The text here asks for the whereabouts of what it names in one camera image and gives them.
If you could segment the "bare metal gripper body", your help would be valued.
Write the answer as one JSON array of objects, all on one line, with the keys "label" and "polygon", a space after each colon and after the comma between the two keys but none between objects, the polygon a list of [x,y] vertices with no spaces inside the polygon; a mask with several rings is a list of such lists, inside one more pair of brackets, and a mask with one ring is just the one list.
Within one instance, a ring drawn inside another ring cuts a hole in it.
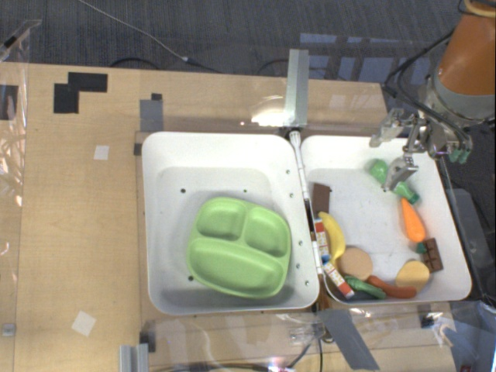
[{"label": "bare metal gripper body", "polygon": [[455,131],[444,123],[413,115],[406,121],[410,129],[407,143],[403,146],[404,155],[427,153],[431,158],[468,158],[473,149],[470,136]]}]

